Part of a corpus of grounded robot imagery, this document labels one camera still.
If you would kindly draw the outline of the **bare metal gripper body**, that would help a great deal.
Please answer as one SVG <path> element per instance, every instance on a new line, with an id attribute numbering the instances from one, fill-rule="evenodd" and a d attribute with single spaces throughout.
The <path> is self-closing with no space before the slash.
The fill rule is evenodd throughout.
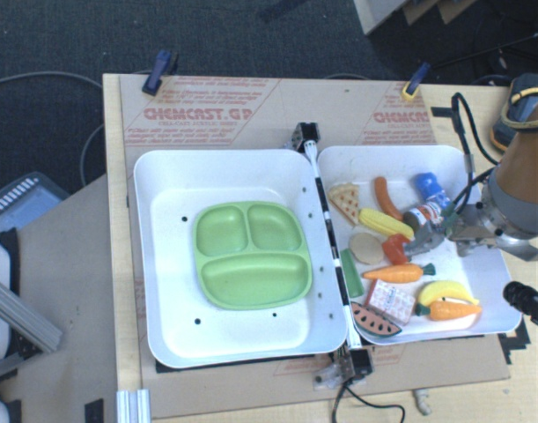
<path id="1" fill-rule="evenodd" d="M 467 205 L 446 231 L 448 240 L 493 240 L 499 249 L 525 262 L 538 261 L 538 205 L 512 204 L 502 211 L 492 204 Z"/>

